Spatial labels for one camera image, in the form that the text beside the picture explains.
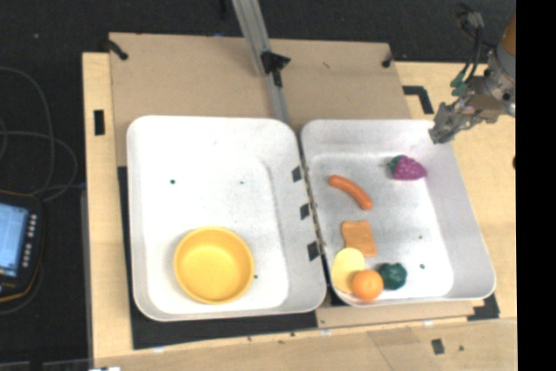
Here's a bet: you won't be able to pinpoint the yellow bowl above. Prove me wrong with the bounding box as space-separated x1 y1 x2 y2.
172 226 256 306

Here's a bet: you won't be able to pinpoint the white plastic tray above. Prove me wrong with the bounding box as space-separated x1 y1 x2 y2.
299 117 498 308
125 114 328 323

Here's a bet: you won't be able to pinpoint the orange sausage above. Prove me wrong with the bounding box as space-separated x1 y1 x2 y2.
327 174 375 212

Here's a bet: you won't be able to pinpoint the orange fruit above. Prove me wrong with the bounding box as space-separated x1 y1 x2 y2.
351 268 386 303

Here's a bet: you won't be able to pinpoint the green broccoli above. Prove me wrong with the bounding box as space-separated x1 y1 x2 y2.
376 262 409 292

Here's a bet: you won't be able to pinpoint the brown bread slice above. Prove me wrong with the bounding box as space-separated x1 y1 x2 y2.
340 219 379 259

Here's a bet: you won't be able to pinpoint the pale yellow oval slice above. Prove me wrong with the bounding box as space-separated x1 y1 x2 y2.
331 246 367 295

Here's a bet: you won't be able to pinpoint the brown cardboard board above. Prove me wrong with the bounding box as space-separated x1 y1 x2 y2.
107 31 486 329

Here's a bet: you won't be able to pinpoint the purple grapes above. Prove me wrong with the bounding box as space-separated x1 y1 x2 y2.
387 154 429 182

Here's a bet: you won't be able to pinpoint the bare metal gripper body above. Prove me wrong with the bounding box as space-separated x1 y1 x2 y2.
458 63 518 125

